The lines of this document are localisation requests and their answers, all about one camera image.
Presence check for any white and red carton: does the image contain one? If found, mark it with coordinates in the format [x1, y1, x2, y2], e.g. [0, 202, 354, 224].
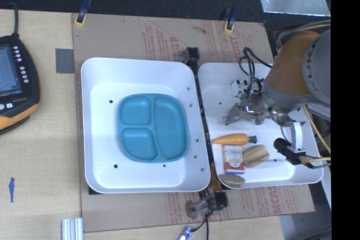
[222, 144, 246, 175]

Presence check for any blue divided plate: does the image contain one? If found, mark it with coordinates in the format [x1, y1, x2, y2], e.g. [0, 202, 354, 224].
[117, 93, 190, 164]

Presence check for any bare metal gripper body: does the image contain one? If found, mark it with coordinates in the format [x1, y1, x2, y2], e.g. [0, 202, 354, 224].
[242, 92, 291, 125]

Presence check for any beige bread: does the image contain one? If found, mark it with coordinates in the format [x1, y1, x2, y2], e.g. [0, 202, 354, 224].
[242, 144, 271, 168]

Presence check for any beige round biscuit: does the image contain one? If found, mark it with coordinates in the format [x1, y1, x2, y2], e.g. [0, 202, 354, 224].
[218, 173, 246, 188]

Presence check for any black cylinder on white bracket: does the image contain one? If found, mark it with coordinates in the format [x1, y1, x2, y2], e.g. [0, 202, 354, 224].
[273, 120, 307, 166]

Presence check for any brown cardboard board red print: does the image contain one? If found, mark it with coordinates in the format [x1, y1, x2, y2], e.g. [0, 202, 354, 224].
[71, 12, 316, 233]

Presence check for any orange carrot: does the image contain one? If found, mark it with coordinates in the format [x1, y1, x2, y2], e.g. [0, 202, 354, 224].
[211, 133, 258, 146]

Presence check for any thin black and white rod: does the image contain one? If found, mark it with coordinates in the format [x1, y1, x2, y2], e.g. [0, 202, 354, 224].
[192, 64, 218, 189]

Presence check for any white plastic tray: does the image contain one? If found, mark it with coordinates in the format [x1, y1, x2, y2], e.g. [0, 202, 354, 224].
[80, 57, 212, 194]
[197, 62, 324, 190]

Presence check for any black block with thin wires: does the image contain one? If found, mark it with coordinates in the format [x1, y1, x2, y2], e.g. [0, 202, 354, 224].
[181, 47, 201, 66]
[184, 190, 229, 218]

